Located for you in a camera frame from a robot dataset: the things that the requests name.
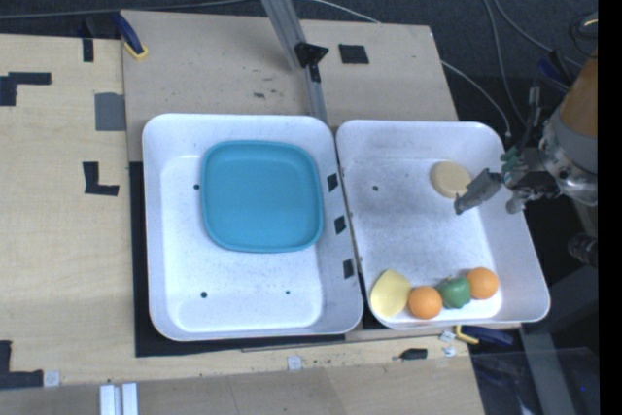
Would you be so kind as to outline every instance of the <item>orange ball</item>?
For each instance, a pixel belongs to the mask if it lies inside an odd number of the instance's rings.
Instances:
[[[416,318],[422,320],[434,318],[442,307],[443,298],[434,287],[416,287],[408,295],[408,309]]]
[[[497,274],[483,266],[473,268],[466,275],[466,279],[470,283],[470,295],[475,299],[488,299],[495,295],[499,288]]]

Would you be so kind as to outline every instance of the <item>plastic fruit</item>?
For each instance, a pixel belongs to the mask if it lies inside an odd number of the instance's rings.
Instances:
[[[470,283],[470,295],[475,299],[488,299],[497,292],[499,288],[499,277],[497,274],[483,266],[473,268],[466,279]]]
[[[416,318],[422,320],[434,318],[442,307],[443,299],[434,287],[416,287],[408,295],[408,309]]]
[[[406,306],[410,281],[394,270],[385,270],[369,293],[369,305],[383,318],[393,317]]]
[[[438,284],[445,308],[462,308],[470,301],[470,283],[467,277],[448,278]]]

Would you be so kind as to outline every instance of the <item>black mat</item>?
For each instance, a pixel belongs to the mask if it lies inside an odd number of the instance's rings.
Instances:
[[[129,183],[131,197],[136,357],[178,356],[227,349],[333,343],[345,339],[345,335],[337,334],[178,342],[160,334],[156,327],[154,327],[149,315],[145,184],[142,162],[131,162],[129,164]]]

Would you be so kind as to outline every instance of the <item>blue oval plate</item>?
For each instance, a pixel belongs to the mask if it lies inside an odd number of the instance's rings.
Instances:
[[[221,142],[203,158],[200,187],[205,228],[226,249],[300,251],[322,234],[318,169],[300,147],[258,140]]]

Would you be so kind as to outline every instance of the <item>white tray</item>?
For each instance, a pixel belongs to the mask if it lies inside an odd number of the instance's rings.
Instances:
[[[474,178],[483,168],[501,171],[503,146],[489,127],[474,122],[347,121],[337,150],[367,295],[388,269],[414,286],[435,286],[475,266],[497,272],[500,290],[461,309],[443,309],[422,321],[406,309],[392,329],[456,324],[535,322],[549,309],[544,281],[522,213],[509,215],[501,190],[481,206],[456,215],[453,200],[432,186],[432,166],[460,163]]]
[[[210,239],[201,217],[201,159],[229,140],[284,142],[314,158],[324,203],[324,229],[314,245],[252,254]],[[334,140],[323,122],[160,115],[143,130],[143,160],[149,306],[160,333],[179,341],[315,335],[343,333],[359,322],[363,297],[354,246],[341,184],[333,182]]]

